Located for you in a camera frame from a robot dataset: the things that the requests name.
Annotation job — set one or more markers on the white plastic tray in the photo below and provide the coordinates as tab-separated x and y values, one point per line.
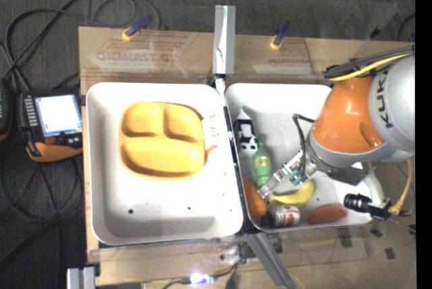
280	105
162	210

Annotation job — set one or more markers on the orange carrot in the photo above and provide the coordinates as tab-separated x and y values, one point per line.
254	200

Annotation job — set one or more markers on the yellow banana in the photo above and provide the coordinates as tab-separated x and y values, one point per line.
297	196

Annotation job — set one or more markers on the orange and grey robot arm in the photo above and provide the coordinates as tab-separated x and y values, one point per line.
347	119

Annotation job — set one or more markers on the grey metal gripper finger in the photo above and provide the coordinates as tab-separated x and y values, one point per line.
268	184
273	188

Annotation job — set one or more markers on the brown cardboard board red print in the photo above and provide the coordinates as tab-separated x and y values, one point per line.
141	58

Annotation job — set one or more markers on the orange sausage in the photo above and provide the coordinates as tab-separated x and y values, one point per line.
326	215

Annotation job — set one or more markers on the yellow divided plate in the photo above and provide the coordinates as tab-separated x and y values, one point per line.
162	156

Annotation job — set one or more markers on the green plastic bottle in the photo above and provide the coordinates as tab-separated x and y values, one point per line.
262	164

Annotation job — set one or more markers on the black cylinder on white bracket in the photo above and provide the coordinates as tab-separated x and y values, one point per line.
357	202

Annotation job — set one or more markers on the red and white can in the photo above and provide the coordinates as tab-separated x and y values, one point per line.
285	216

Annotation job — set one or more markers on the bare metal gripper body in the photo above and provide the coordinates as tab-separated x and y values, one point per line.
294	166

